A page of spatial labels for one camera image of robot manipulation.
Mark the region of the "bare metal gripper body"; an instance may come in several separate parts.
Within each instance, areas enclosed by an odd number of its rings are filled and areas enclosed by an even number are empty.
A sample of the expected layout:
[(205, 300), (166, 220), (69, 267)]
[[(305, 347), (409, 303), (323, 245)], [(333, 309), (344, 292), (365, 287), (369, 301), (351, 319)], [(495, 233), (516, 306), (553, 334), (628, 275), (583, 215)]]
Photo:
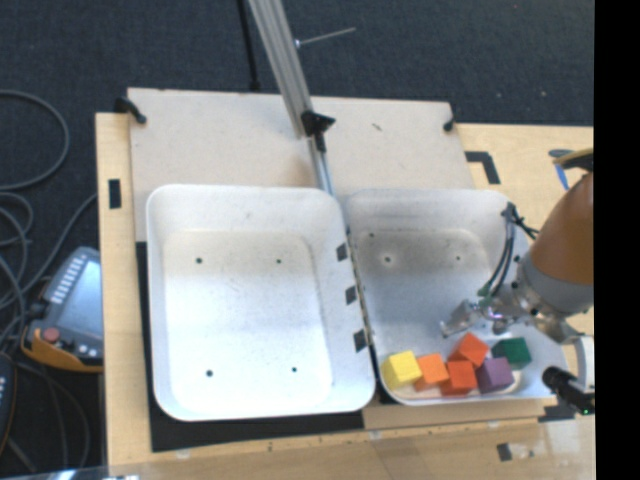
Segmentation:
[(491, 322), (496, 335), (506, 333), (513, 325), (526, 324), (557, 343), (576, 339), (576, 329), (567, 322), (576, 314), (576, 293), (570, 284), (533, 286), (515, 281), (499, 288), (482, 287), (478, 296), (478, 311)]

